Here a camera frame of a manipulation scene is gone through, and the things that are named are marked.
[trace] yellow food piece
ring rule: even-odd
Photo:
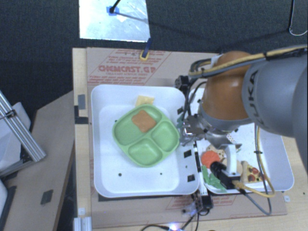
[[[153,104],[155,98],[152,97],[146,97],[146,96],[141,96],[139,95],[136,101],[135,106],[139,106],[142,104]]]

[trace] black clip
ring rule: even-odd
[[[0,117],[0,120],[4,118],[11,118],[13,116],[17,115],[15,110],[10,110],[8,113],[6,113],[4,116]]]

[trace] metal frame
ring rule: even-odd
[[[19,162],[9,166],[5,170],[0,171],[0,177],[7,176],[14,173],[33,162],[38,162],[46,156],[46,153],[40,148],[32,137],[29,130],[24,126],[18,114],[13,110],[12,106],[5,98],[3,93],[0,91],[0,117],[4,119],[6,124],[18,138],[24,149],[27,151],[32,161],[24,162],[20,160]]]

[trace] food item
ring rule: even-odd
[[[247,161],[242,161],[243,173],[241,176],[241,181],[243,183],[255,183],[261,182],[263,180],[260,171],[251,166]]]
[[[224,186],[220,183],[220,180],[217,179],[213,174],[208,174],[207,168],[202,165],[202,174],[203,179],[206,184],[209,184],[217,189],[220,190],[220,193],[226,193],[227,190],[224,188]]]
[[[201,163],[207,168],[210,168],[212,163],[219,162],[219,161],[220,161],[220,157],[214,151],[204,152],[201,156]]]
[[[220,158],[220,160],[224,159],[225,158],[225,151],[222,150],[222,149],[216,149],[212,144],[209,145],[206,149],[207,152],[209,151],[213,151],[213,152],[216,152]]]
[[[131,121],[143,133],[146,133],[148,130],[156,126],[156,121],[145,110],[140,110],[131,118]]]
[[[142,104],[153,104],[153,102],[154,102],[154,98],[139,95],[135,106],[137,107]]]

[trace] green plate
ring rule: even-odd
[[[146,133],[132,122],[132,117],[140,110],[146,111],[155,121],[155,127]],[[180,134],[173,123],[155,106],[140,105],[120,119],[113,126],[112,135],[117,145],[137,165],[152,167],[179,145]]]

